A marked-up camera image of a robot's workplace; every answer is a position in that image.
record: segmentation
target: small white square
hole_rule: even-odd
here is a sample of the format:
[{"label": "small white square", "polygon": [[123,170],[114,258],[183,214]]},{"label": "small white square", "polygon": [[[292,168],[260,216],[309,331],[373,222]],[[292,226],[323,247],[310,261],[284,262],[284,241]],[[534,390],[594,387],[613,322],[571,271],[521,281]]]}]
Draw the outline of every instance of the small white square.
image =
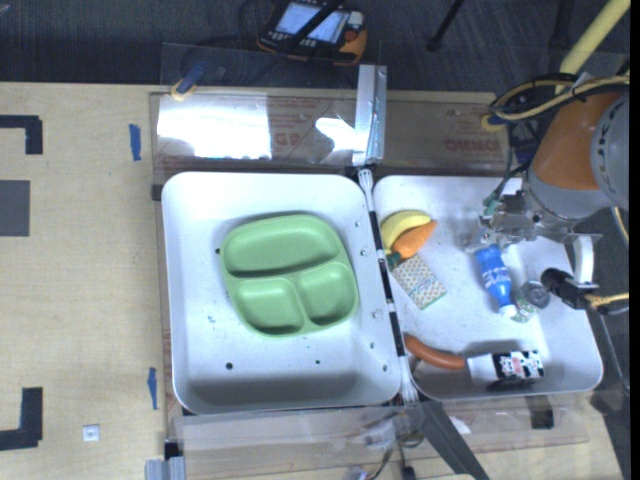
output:
[{"label": "small white square", "polygon": [[85,441],[100,441],[100,425],[85,425],[82,427],[82,438]]}]

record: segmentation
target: gray square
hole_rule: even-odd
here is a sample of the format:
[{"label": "gray square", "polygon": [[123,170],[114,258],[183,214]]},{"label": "gray square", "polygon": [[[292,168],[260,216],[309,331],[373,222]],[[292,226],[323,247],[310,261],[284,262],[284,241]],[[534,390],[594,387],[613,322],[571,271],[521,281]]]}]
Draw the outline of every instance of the gray square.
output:
[{"label": "gray square", "polygon": [[0,236],[29,236],[31,182],[0,180]]}]

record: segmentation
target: green plate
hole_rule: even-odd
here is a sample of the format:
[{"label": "green plate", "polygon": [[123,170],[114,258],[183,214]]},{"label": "green plate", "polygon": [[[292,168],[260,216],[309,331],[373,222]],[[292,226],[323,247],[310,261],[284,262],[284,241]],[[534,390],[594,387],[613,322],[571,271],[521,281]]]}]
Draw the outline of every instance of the green plate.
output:
[{"label": "green plate", "polygon": [[333,228],[308,214],[284,215],[233,229],[220,248],[233,307],[260,334],[295,336],[353,314],[358,286]]}]

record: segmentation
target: display screen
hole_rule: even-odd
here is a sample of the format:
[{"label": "display screen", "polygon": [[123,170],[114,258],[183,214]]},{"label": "display screen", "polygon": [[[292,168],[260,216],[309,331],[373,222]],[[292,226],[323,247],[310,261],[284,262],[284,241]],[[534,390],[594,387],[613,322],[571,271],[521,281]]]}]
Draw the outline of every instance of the display screen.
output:
[{"label": "display screen", "polygon": [[[276,26],[276,32],[285,34],[295,34],[305,23],[313,18],[320,10],[315,5],[300,4],[291,2],[282,18]],[[345,11],[334,11],[320,23],[307,37],[317,41],[335,43],[340,36],[342,27],[349,18],[349,13]]]}]

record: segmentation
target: wooden table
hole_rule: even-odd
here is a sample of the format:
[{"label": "wooden table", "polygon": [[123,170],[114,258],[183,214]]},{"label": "wooden table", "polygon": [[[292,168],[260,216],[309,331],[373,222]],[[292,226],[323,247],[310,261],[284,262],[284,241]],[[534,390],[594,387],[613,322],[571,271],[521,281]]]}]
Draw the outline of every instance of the wooden table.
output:
[{"label": "wooden table", "polygon": [[[149,95],[156,86],[0,83],[0,114],[37,115],[44,154],[0,129],[0,179],[30,180],[28,237],[0,237],[0,428],[15,429],[21,390],[42,387],[43,439],[0,452],[0,480],[144,477],[166,436]],[[139,126],[134,161],[129,125]],[[158,407],[147,385],[158,372]],[[479,453],[492,478],[621,478],[599,413],[588,441]],[[97,441],[83,427],[99,425]],[[446,476],[440,458],[414,463]],[[271,478],[341,478],[344,470]],[[382,479],[399,478],[388,467]],[[466,478],[452,475],[451,478]]]}]

